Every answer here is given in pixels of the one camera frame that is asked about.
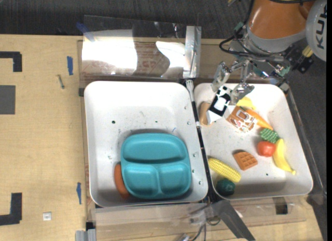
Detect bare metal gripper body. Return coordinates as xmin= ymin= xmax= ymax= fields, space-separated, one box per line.
xmin=229 ymin=37 xmax=292 ymax=79

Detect yellow lemon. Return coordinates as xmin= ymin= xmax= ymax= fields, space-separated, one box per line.
xmin=237 ymin=96 xmax=258 ymax=111

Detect black and white milk carton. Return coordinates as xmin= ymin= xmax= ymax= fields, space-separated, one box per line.
xmin=205 ymin=85 xmax=232 ymax=126

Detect orange and white carton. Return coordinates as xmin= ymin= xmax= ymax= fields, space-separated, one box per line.
xmin=226 ymin=105 xmax=258 ymax=133

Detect orange carrot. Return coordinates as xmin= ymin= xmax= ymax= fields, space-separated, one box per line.
xmin=241 ymin=106 xmax=274 ymax=131

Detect tan bread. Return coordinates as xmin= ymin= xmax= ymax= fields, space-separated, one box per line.
xmin=199 ymin=101 xmax=212 ymax=127

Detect green grapes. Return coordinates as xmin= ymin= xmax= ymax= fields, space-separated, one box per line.
xmin=259 ymin=127 xmax=280 ymax=144

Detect red tomato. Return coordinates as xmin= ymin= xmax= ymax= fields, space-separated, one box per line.
xmin=257 ymin=140 xmax=276 ymax=158

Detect orange waffle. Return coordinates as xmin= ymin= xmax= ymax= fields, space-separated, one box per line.
xmin=232 ymin=150 xmax=259 ymax=172

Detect yellow banana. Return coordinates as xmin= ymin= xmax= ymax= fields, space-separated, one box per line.
xmin=272 ymin=138 xmax=297 ymax=176

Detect yellow corn cob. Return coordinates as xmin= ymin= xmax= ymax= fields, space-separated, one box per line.
xmin=207 ymin=157 xmax=242 ymax=183

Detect white plastic tray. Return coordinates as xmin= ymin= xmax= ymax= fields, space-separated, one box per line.
xmin=192 ymin=82 xmax=314 ymax=201
xmin=83 ymin=80 xmax=210 ymax=208

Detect dark green pepper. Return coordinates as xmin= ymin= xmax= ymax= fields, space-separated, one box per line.
xmin=216 ymin=178 xmax=236 ymax=197

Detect blue divided plate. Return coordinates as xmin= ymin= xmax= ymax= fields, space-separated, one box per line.
xmin=120 ymin=132 xmax=193 ymax=200

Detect orange sausage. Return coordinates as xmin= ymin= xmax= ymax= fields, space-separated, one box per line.
xmin=114 ymin=163 xmax=131 ymax=200

